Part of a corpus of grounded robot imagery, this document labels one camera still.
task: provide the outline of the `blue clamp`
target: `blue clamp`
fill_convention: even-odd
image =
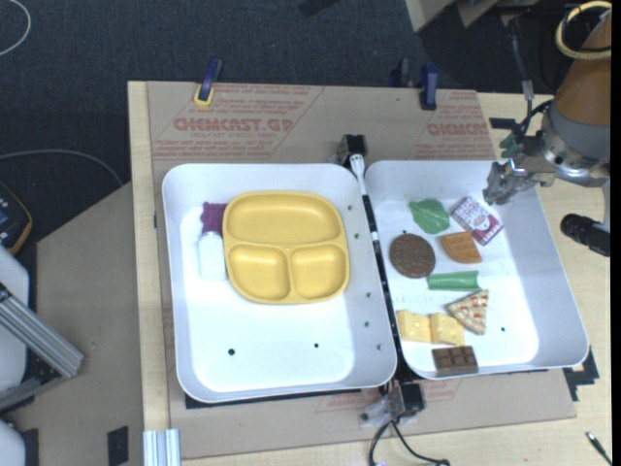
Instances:
[[[207,66],[207,73],[203,79],[203,84],[199,84],[194,93],[194,104],[201,109],[206,109],[213,99],[213,82],[217,82],[220,79],[220,73],[222,72],[222,60],[212,56],[210,57],[210,63]]]
[[[438,86],[438,69],[432,62],[427,62],[418,74],[422,90],[420,92],[420,107],[424,111],[436,109],[436,87]]]

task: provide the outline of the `green object on floor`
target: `green object on floor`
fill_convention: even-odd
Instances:
[[[414,222],[425,233],[436,235],[450,225],[448,222],[448,212],[438,200],[426,199],[420,202],[409,202],[408,207],[411,210]]]
[[[427,277],[430,290],[479,291],[478,271],[460,271],[458,273],[437,273]]]

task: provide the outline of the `black floor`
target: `black floor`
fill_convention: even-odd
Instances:
[[[466,29],[451,6],[416,34],[404,0],[17,1],[32,28],[0,55],[0,182],[32,214],[31,242],[118,187],[100,163],[32,150],[85,153],[128,182],[127,82],[199,82],[210,55],[230,83],[388,86],[408,58],[414,69],[434,62],[442,88],[520,91],[494,12]],[[567,61],[552,31],[565,6],[585,1],[543,0],[516,21],[537,93],[562,80]],[[23,11],[0,0],[0,53],[25,25]]]

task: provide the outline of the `yellow cheese cube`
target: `yellow cheese cube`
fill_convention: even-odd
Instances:
[[[453,316],[435,313],[430,316],[431,341],[433,344],[464,346],[464,326]]]
[[[431,326],[427,316],[398,311],[397,324],[402,340],[431,343]]]

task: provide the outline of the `white tray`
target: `white tray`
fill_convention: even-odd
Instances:
[[[248,191],[316,193],[343,219],[350,276],[339,296],[275,306],[199,274],[204,202]],[[381,386],[397,356],[358,184],[333,164],[182,164],[162,185],[177,373],[194,399],[221,403]]]
[[[424,237],[436,253],[436,273],[477,270],[481,288],[489,289],[487,331],[466,330],[479,374],[569,367],[582,362],[588,341],[565,271],[534,188],[513,203],[494,206],[505,226],[486,246],[478,246],[479,264],[460,264],[444,252],[440,236],[464,231],[453,219],[450,228],[428,235],[414,222],[410,201],[437,199],[450,211],[466,196],[483,202],[490,161],[380,161],[366,174],[369,196],[395,311],[422,315],[446,313],[445,305],[469,292],[430,290],[426,279],[399,274],[388,259],[392,240],[407,231]],[[408,366],[427,379],[439,375],[431,350],[442,347],[402,341]]]

